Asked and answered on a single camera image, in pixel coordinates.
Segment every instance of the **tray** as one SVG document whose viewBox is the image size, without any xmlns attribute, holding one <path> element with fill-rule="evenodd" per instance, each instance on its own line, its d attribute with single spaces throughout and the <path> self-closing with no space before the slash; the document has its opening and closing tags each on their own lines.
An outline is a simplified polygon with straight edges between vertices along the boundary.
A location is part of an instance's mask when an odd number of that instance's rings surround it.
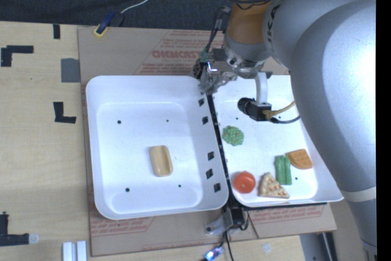
<svg viewBox="0 0 391 261">
<path fill-rule="evenodd" d="M 109 219 L 222 207 L 228 186 L 208 102 L 190 76 L 97 76 L 86 88 L 93 189 Z M 166 146 L 169 175 L 149 150 Z"/>
<path fill-rule="evenodd" d="M 255 80 L 238 78 L 220 87 L 213 100 L 221 134 L 229 125 L 238 127 L 244 133 L 242 145 L 232 146 L 222 141 L 230 180 L 241 171 L 252 173 L 257 180 L 257 187 L 249 194 L 233 189 L 238 202 L 247 207 L 266 207 L 341 200 L 342 195 L 301 120 L 290 124 L 256 122 L 238 109 L 240 98 L 255 98 L 255 93 Z M 273 110 L 284 108 L 293 100 L 290 76 L 273 75 L 268 79 L 268 103 L 272 104 Z M 294 106 L 276 117 L 291 120 L 297 116 Z M 307 150 L 313 167 L 301 170 L 291 166 L 293 184 L 283 185 L 290 198 L 259 197 L 257 189 L 261 176 L 266 172 L 276 175 L 275 157 L 297 149 Z"/>
</svg>

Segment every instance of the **green vegetable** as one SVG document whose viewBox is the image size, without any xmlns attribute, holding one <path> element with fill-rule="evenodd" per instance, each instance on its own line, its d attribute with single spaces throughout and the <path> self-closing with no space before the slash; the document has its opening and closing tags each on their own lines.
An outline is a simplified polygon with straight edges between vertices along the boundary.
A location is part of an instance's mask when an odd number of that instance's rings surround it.
<svg viewBox="0 0 391 261">
<path fill-rule="evenodd" d="M 288 156 L 284 157 L 284 167 L 285 167 L 285 184 L 292 185 L 292 175 L 291 175 L 291 161 Z"/>
<path fill-rule="evenodd" d="M 232 146 L 237 146 L 243 143 L 244 134 L 237 127 L 227 126 L 223 129 L 222 138 Z"/>
<path fill-rule="evenodd" d="M 287 156 L 276 156 L 274 161 L 276 167 L 276 180 L 281 185 L 292 185 L 291 161 Z"/>
</svg>

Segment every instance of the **yellow cable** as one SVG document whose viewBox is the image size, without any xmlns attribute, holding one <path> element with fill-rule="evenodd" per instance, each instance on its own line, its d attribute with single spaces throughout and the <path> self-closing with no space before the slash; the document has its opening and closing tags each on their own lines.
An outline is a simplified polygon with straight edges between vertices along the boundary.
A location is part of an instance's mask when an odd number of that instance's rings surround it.
<svg viewBox="0 0 391 261">
<path fill-rule="evenodd" d="M 271 120 L 272 117 L 285 112 L 286 110 L 289 110 L 296 104 L 295 101 L 292 101 L 289 106 L 286 106 L 285 108 L 279 109 L 279 110 L 263 110 L 262 113 L 266 116 L 266 120 Z"/>
</svg>

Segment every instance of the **pizza slice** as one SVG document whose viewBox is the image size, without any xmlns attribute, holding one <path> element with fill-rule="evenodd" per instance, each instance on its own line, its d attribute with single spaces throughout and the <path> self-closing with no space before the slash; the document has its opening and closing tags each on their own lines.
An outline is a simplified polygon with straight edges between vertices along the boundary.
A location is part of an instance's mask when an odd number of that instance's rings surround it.
<svg viewBox="0 0 391 261">
<path fill-rule="evenodd" d="M 261 179 L 258 189 L 258 196 L 260 197 L 275 197 L 275 198 L 289 198 L 287 191 L 281 187 L 280 183 L 267 172 Z"/>
</svg>

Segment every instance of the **toy pizza slice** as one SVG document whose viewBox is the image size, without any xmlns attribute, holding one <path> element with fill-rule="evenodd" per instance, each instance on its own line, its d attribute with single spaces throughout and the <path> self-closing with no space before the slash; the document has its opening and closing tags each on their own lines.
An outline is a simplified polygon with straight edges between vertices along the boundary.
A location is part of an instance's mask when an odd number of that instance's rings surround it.
<svg viewBox="0 0 391 261">
<path fill-rule="evenodd" d="M 286 153 L 291 161 L 291 164 L 298 169 L 310 169 L 312 167 L 312 161 L 308 156 L 306 149 L 299 149 Z"/>
<path fill-rule="evenodd" d="M 267 172 L 262 176 L 261 183 L 258 189 L 258 196 L 260 197 L 274 197 L 274 198 L 289 198 L 287 191 L 281 187 L 280 183 Z"/>
</svg>

